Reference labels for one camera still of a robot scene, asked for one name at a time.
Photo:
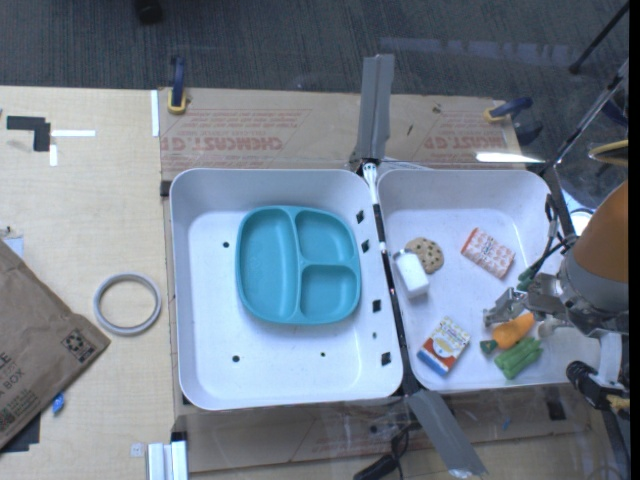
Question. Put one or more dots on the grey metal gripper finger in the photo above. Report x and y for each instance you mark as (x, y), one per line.
(512, 299)
(494, 315)

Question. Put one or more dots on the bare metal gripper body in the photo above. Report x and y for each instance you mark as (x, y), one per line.
(547, 295)

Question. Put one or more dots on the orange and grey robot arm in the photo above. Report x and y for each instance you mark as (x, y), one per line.
(602, 248)

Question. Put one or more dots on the orange carrot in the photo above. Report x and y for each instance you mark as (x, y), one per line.
(512, 332)

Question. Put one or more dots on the green beans bundle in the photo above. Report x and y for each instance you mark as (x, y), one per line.
(517, 358)

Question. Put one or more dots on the orange and white packet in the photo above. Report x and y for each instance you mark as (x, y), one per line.
(487, 253)

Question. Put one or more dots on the yellow red blue carton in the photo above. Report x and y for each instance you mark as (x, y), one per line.
(444, 346)

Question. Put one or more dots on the brown chocolate chip biscuit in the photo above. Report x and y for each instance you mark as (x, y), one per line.
(431, 257)

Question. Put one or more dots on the small white bottle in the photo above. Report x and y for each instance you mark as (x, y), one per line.
(412, 274)

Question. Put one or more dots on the white plastic tray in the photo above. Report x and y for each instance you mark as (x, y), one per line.
(280, 368)
(465, 203)

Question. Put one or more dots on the thin black and white rod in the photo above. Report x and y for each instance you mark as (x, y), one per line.
(383, 240)

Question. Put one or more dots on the blue divided plate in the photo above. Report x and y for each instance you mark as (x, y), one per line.
(272, 268)

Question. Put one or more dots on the brown cardboard board red print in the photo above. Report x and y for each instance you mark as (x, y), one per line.
(300, 128)

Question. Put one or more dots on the brown paper envelope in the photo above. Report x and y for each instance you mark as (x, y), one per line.
(35, 328)

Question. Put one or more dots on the black cylinder on white bracket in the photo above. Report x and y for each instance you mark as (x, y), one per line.
(592, 378)

